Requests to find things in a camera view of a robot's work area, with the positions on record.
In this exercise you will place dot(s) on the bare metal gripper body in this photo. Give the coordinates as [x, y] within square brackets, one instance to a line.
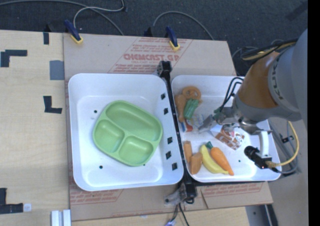
[228, 115]

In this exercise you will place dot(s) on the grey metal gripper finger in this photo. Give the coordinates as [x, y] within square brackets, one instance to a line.
[229, 128]
[207, 123]

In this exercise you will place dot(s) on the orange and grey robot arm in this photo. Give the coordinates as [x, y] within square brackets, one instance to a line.
[260, 90]

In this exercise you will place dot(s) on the white and orange carton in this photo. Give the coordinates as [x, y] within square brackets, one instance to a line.
[228, 138]

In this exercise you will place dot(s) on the white packet with red print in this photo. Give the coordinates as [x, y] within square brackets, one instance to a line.
[192, 123]

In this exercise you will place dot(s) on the green toy vegetable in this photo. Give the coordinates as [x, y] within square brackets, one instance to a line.
[190, 108]

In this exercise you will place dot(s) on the white plastic tray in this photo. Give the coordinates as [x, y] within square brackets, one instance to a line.
[85, 160]
[217, 87]

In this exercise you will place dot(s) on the thin black rod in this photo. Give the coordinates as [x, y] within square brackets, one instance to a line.
[176, 125]

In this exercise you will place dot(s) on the orange toy carrot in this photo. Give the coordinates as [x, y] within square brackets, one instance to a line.
[220, 158]

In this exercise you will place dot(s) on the orange toy chicken drumstick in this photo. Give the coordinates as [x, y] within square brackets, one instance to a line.
[180, 106]

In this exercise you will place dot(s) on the orange toy sausage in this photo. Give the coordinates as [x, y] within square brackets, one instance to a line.
[187, 150]

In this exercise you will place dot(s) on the orange toy pretzel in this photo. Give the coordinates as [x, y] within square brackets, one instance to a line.
[186, 92]

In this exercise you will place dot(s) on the yellow banana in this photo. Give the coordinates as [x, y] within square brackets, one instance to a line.
[208, 163]

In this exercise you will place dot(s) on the green divided plate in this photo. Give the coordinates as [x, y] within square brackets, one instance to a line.
[130, 132]

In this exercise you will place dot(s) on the brown cardboard board red print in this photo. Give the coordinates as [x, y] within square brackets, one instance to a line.
[100, 57]

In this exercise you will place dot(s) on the black cylinder on white bracket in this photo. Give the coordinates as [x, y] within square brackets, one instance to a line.
[256, 157]

